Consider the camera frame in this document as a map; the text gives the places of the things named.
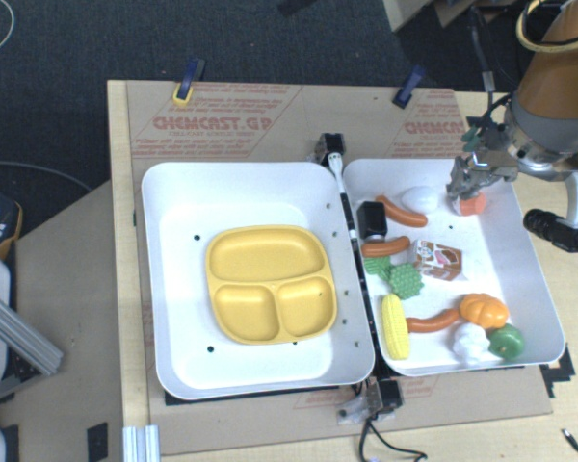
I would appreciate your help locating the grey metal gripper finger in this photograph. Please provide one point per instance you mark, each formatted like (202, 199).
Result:
(476, 188)
(457, 178)

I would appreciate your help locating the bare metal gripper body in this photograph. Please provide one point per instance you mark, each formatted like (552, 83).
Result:
(498, 161)

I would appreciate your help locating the orange carrot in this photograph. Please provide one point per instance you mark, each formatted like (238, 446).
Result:
(473, 205)

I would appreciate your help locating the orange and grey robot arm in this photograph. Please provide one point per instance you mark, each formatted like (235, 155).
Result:
(559, 75)

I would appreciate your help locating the white egg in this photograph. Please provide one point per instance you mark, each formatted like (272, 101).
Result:
(420, 198)

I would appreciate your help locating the orange sausage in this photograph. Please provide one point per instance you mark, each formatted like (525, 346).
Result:
(431, 323)
(402, 213)
(385, 246)

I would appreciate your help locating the white plastic tray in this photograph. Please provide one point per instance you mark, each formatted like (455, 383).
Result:
(183, 277)
(506, 258)

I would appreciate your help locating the brown and white carton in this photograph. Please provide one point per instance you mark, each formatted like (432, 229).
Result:
(438, 260)

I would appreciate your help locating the black can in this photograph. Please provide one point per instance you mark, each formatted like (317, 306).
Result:
(371, 218)

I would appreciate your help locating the green bumpy broccoli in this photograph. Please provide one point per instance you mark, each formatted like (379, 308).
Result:
(406, 281)

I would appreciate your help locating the thin black and white rod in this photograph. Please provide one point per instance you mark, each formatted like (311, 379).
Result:
(352, 231)

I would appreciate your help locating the green leafy vegetable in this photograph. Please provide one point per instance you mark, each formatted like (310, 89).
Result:
(376, 265)

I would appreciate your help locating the white cauliflower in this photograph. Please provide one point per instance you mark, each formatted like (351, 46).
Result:
(469, 343)

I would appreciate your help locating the green pepper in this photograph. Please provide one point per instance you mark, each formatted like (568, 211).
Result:
(507, 342)

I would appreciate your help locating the yellow corn cob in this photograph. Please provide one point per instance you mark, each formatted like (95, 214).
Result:
(396, 327)

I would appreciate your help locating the yellow divided plate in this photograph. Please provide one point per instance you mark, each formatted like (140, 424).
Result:
(270, 282)

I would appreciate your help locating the brown cardboard board, red print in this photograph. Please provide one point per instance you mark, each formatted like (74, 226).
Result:
(250, 113)

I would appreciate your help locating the black cylinder on white bracket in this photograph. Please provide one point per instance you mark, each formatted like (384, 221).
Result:
(556, 229)

